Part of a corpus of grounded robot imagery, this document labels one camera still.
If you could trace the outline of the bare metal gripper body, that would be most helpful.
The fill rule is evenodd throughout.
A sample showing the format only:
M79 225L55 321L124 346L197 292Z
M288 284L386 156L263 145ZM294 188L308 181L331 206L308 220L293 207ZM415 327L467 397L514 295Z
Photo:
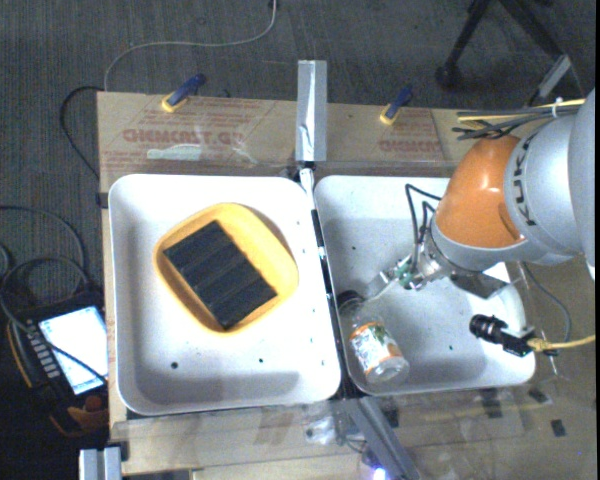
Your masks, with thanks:
M412 252L379 274L382 286L396 285L419 290L428 283L448 276L453 268L438 248L429 242L414 246Z

